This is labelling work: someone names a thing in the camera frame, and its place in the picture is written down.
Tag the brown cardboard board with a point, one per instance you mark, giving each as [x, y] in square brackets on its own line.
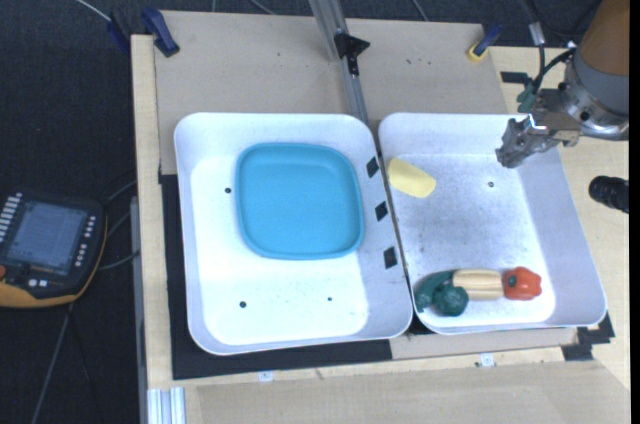
[260, 67]

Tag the green broccoli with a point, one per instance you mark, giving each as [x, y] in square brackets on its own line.
[449, 301]

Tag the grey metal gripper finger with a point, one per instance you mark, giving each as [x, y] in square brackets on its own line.
[529, 148]
[511, 139]

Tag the tan toy bread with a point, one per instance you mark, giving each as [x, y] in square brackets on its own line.
[479, 284]

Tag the black cylinder on white bracket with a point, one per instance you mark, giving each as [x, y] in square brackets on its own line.
[611, 193]

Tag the blue plate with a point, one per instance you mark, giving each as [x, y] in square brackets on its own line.
[300, 202]

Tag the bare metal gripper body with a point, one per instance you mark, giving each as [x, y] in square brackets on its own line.
[595, 119]

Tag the yellow toy wedge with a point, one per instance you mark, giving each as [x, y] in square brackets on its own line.
[411, 178]

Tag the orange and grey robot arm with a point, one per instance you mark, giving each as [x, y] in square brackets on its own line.
[607, 37]

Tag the white plastic tray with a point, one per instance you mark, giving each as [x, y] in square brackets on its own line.
[280, 302]
[480, 227]

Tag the red toy pepper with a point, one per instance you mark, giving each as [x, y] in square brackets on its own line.
[522, 284]

